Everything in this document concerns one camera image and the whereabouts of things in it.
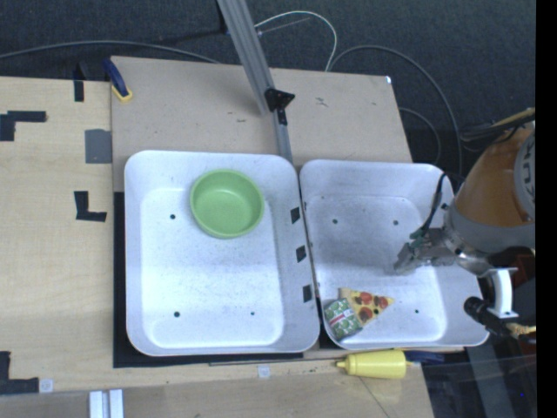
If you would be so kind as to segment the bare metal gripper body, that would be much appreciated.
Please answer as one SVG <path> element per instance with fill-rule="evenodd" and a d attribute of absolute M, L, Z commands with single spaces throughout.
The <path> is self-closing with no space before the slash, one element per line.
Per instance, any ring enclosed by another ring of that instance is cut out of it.
<path fill-rule="evenodd" d="M 410 267 L 457 265 L 476 277 L 493 269 L 487 253 L 466 243 L 447 228 L 419 229 L 410 235 Z"/>

